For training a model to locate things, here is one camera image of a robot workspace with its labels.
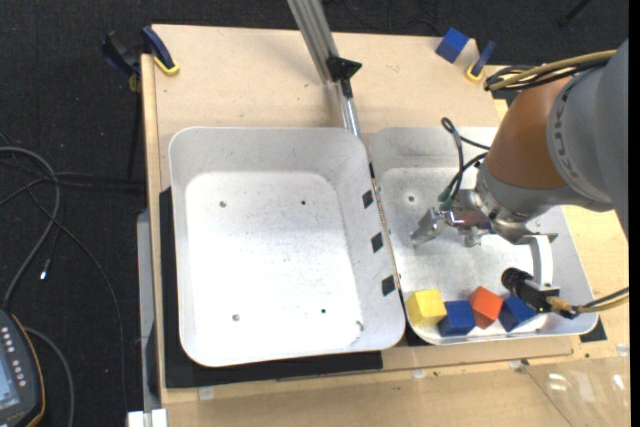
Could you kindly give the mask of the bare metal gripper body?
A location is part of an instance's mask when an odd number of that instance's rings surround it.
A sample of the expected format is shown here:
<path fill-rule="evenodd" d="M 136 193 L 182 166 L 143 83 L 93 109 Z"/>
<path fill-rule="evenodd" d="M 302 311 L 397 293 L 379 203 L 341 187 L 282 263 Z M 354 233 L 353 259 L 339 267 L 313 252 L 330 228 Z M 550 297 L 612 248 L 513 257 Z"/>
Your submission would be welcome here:
<path fill-rule="evenodd" d="M 511 244 L 524 244 L 531 236 L 527 228 L 528 217 L 514 213 L 499 204 L 489 193 L 472 189 L 461 189 L 455 196 L 441 203 L 446 222 L 463 236 L 465 231 L 476 227 L 487 235 L 497 235 Z"/>

